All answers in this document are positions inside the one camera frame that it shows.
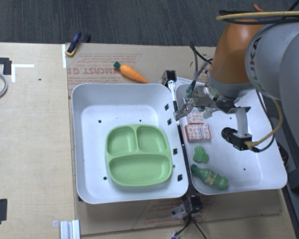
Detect green bottle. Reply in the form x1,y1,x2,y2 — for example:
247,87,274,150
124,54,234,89
190,164,229,191

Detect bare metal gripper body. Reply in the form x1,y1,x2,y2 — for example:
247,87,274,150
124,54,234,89
193,85,237,114

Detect brown cardboard board red print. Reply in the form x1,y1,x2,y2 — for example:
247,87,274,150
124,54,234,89
65,42,283,236

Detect black cylinder on white bracket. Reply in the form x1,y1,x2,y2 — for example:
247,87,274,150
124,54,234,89
221,106,253,151

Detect black block with thin wires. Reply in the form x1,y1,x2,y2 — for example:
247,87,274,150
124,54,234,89
161,70,177,85
170,195,204,219

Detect white plastic tray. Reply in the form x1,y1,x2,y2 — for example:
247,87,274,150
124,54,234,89
175,83,288,196
71,83,189,205

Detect orange carrot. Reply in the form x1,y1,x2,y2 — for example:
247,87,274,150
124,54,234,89
113,61,149,84

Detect orange and white carton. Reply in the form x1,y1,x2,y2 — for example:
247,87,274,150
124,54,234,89
184,123,212,143
186,110,205,124

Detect thin black and white rod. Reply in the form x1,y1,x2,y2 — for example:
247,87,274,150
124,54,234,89
167,81,193,202

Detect green broccoli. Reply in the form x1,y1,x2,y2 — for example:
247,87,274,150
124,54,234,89
192,145,210,164

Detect green divided plate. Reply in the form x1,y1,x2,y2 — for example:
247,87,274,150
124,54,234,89
105,124,173,187

